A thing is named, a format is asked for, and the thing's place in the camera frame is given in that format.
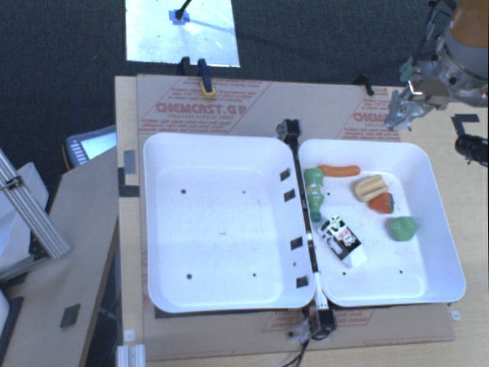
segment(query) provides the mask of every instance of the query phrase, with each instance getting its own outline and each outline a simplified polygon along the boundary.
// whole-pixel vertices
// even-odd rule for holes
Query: empty white tray
[[[291,150],[161,133],[144,145],[148,287],[161,310],[298,308],[314,295]]]
[[[452,302],[465,292],[465,279],[428,156],[409,143],[308,140],[300,147],[303,168],[357,164],[356,177],[325,177],[323,218],[340,216],[364,246],[368,260],[348,269],[314,232],[322,289],[344,307]],[[394,212],[380,214],[360,202],[353,186],[380,174],[390,188]],[[389,222],[412,216],[413,239],[399,242]]]

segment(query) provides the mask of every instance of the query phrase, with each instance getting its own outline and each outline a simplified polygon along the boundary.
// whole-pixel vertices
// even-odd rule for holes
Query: robotic end effector
[[[395,91],[385,125],[393,130],[408,128],[417,117],[433,109],[445,109],[450,101],[487,107],[487,46],[489,0],[460,0],[437,41],[430,61],[418,61],[419,53],[435,25],[440,2],[455,9],[453,0],[430,0],[425,34],[414,58],[401,67],[408,85],[401,94]]]

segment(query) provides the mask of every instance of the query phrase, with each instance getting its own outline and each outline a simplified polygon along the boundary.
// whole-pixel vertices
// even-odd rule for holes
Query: strawberry
[[[392,213],[394,211],[394,200],[392,194],[382,193],[380,196],[368,202],[368,206],[380,213]]]

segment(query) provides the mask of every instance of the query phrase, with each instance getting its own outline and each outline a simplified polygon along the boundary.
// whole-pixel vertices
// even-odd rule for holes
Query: dark floor
[[[212,75],[351,83],[362,72],[399,86],[427,2],[232,0],[241,68]],[[176,67],[126,61],[125,0],[0,0],[0,148],[16,167],[33,161],[55,192],[64,140],[114,124],[114,77],[137,73]]]

